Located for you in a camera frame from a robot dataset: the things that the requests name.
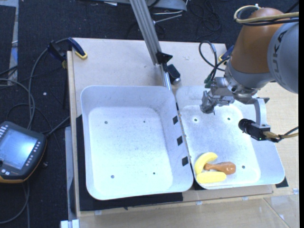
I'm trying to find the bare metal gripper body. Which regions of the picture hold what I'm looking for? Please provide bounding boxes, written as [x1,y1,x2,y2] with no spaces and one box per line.
[209,76,236,107]

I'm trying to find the white plastic tray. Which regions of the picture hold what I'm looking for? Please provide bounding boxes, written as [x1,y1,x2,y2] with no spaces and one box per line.
[80,85,194,201]
[175,85,285,190]

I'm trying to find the yellow banana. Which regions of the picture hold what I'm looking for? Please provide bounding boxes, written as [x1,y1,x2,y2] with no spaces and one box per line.
[194,152,219,175]
[196,171,227,184]

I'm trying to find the brown chicken drumstick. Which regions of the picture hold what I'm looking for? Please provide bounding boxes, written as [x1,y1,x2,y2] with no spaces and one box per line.
[203,161,237,175]

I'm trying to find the pale wood board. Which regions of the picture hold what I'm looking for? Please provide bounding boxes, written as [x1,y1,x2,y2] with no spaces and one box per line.
[71,37,274,214]

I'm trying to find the black cylinder on white bracket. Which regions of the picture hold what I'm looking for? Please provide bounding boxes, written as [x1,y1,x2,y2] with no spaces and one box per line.
[238,97,272,142]

